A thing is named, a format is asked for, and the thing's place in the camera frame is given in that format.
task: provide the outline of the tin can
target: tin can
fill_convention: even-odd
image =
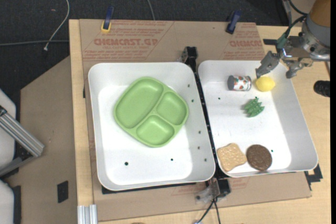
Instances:
[[[229,76],[227,86],[230,91],[249,91],[252,86],[250,76]]]

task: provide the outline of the wooden table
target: wooden table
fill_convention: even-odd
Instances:
[[[276,39],[285,27],[258,26],[262,39]],[[77,174],[78,206],[94,204],[92,191],[89,141],[87,131],[86,104],[83,99],[83,70],[78,20],[70,20],[70,56],[72,76],[72,98],[74,107],[75,155]],[[293,28],[297,35],[300,28]],[[264,45],[265,51],[270,47]],[[316,62],[310,68],[298,71],[292,78],[295,90],[315,144],[323,179],[312,184],[312,197],[263,204],[220,208],[220,218],[225,224],[238,223],[331,223],[331,176],[330,176],[330,98],[314,93],[313,84],[318,80],[330,80],[328,66]],[[106,221],[110,224],[130,223],[194,223],[204,211]],[[217,223],[216,211],[212,209],[203,224]]]

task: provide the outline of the green plate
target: green plate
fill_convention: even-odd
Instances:
[[[143,144],[160,147],[169,143],[188,118],[184,99],[161,81],[135,80],[113,109],[116,122]]]

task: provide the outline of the blue clamp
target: blue clamp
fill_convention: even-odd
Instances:
[[[106,18],[103,21],[103,23],[101,24],[101,31],[108,33],[111,30],[111,19],[113,17],[113,13],[114,13],[114,7],[113,6],[109,6],[106,12]]]
[[[236,24],[239,21],[240,17],[241,17],[241,11],[235,10],[234,12],[232,12],[229,18],[230,23],[226,27],[226,31],[228,33],[233,34],[236,28]]]

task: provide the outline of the yellow lemon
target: yellow lemon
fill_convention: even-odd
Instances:
[[[260,77],[256,80],[256,86],[259,91],[268,92],[274,88],[275,82],[269,77]]]

